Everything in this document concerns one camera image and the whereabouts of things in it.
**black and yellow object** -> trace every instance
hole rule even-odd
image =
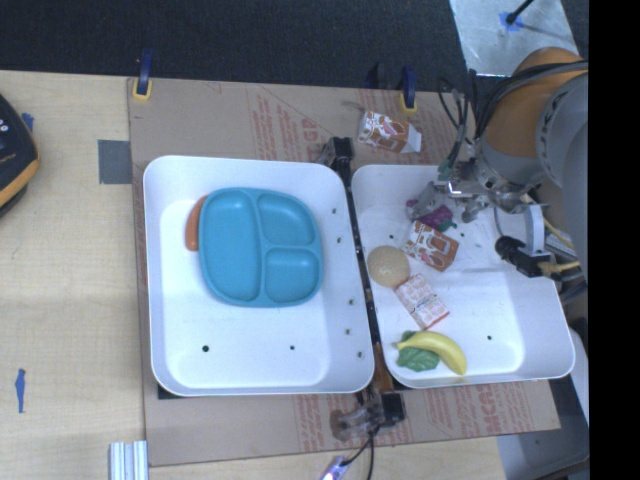
[[[39,167],[40,152],[31,130],[0,95],[0,216],[24,195]]]

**silver metal panel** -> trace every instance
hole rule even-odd
[[[468,69],[511,75],[529,53],[542,47],[578,53],[560,0],[534,0],[507,25],[507,15],[525,1],[449,0]]]

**green vegetable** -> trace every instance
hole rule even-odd
[[[405,341],[415,334],[415,331],[405,331],[402,340]],[[433,370],[440,362],[440,356],[431,350],[424,350],[415,347],[405,347],[400,351],[396,364],[404,366],[415,372]]]

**round beige object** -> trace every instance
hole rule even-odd
[[[376,247],[367,258],[369,275],[382,286],[395,288],[409,279],[409,260],[404,252],[390,245]]]

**dark background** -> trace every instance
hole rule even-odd
[[[589,55],[589,0],[561,0]],[[464,83],[449,0],[0,0],[0,69],[362,87],[410,65],[418,90]]]

